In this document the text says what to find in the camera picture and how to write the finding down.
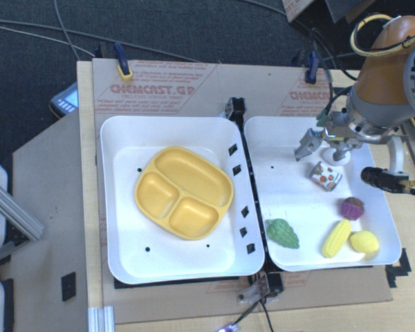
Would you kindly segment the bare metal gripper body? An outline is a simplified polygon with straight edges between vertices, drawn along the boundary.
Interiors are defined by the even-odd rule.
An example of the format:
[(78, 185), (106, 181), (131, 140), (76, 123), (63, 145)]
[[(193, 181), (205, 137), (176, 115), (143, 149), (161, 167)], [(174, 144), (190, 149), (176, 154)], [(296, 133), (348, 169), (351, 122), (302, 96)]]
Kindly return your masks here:
[(324, 123), (324, 139), (337, 148), (360, 148), (363, 144), (385, 144), (391, 128), (378, 126), (357, 111), (332, 111)]

